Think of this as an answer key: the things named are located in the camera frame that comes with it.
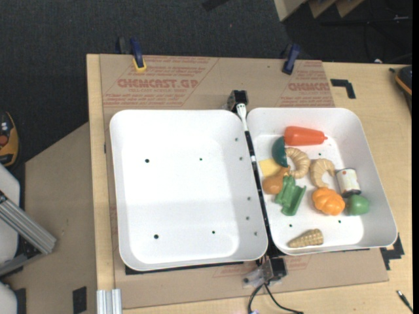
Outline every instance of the cardboard sheet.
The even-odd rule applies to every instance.
[[[145,56],[136,73],[128,55],[100,55],[109,203],[116,287],[124,309],[248,296],[243,276],[254,262],[176,271],[127,274],[118,251],[115,183],[109,121],[123,109],[220,109],[233,90],[246,90],[256,107],[334,107],[321,61],[296,61],[292,75],[284,60]],[[388,280],[379,249],[286,256],[288,276],[273,292],[307,290]]]
[[[26,290],[27,314],[96,312],[91,178],[88,124],[26,163],[25,210],[57,239],[51,254],[2,281]]]

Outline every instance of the black cable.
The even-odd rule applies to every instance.
[[[403,60],[403,59],[405,59],[405,58],[410,58],[410,59],[412,59],[412,52],[410,52],[410,53],[408,53],[408,54],[405,54],[405,55],[402,55],[402,56],[399,56],[399,57],[394,57],[394,58],[392,58],[392,59],[390,59],[390,60],[386,61],[386,64],[395,64],[395,63],[397,63],[398,61],[401,61],[401,60]]]
[[[255,297],[255,295],[258,293],[258,291],[260,291],[260,289],[262,288],[263,284],[259,285],[257,288],[255,288],[255,290],[252,292],[250,298],[249,298],[249,302],[247,304],[247,313],[248,314],[252,314],[253,311],[251,310],[251,303],[253,301],[253,298]]]
[[[292,312],[292,313],[295,313],[295,314],[304,314],[302,311],[296,311],[296,310],[294,310],[294,309],[291,309],[291,308],[286,308],[286,307],[284,307],[284,306],[281,306],[276,300],[275,300],[275,298],[274,298],[274,296],[272,295],[272,293],[270,292],[270,289],[268,288],[268,284],[264,284],[264,287],[265,287],[265,289],[268,291],[268,294],[269,294],[269,296],[270,296],[270,298],[272,299],[272,301],[279,307],[279,308],[282,308],[283,310],[285,310],[285,311],[290,311],[290,312]]]
[[[248,314],[252,314],[253,313],[253,311],[252,311],[252,309],[251,309],[251,303],[252,303],[252,301],[253,301],[253,299],[254,299],[254,297],[256,296],[256,294],[258,293],[258,291],[260,291],[260,289],[262,288],[262,287],[265,287],[265,289],[268,291],[268,294],[269,294],[269,296],[270,296],[270,298],[272,299],[272,301],[279,307],[279,308],[281,308],[281,309],[283,309],[284,311],[290,311],[290,312],[292,312],[292,313],[294,313],[294,314],[304,314],[304,312],[302,312],[302,311],[296,311],[296,310],[294,310],[294,309],[290,309],[290,308],[286,308],[286,307],[284,307],[284,306],[282,306],[282,305],[280,305],[277,301],[276,301],[276,299],[274,298],[274,296],[272,295],[272,293],[270,292],[270,289],[268,288],[268,284],[267,283],[265,283],[265,284],[261,284],[261,285],[259,285],[257,288],[255,288],[255,290],[252,292],[252,294],[251,294],[251,296],[250,296],[250,298],[249,298],[249,303],[247,304],[247,313]]]
[[[371,56],[369,47],[368,47],[368,40],[367,40],[367,28],[368,28],[368,24],[364,25],[364,32],[363,32],[363,40],[364,40],[364,49],[365,49],[365,53],[367,55],[367,59],[369,61],[369,63],[371,63],[373,61],[373,57]]]

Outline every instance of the gray carpet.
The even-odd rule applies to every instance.
[[[347,17],[314,19],[303,4],[280,22],[273,0],[0,0],[0,108],[14,118],[26,161],[88,121],[86,54],[113,53],[136,36],[144,54],[411,63],[412,22],[322,22],[412,16],[412,0],[366,0]]]

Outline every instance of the orange toy fruit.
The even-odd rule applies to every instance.
[[[321,187],[312,194],[314,206],[325,214],[339,215],[345,208],[345,201],[335,190]]]

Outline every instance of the toy ice cream cone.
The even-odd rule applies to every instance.
[[[323,244],[323,234],[320,229],[308,230],[288,243],[291,248],[302,248],[309,245],[321,244]]]

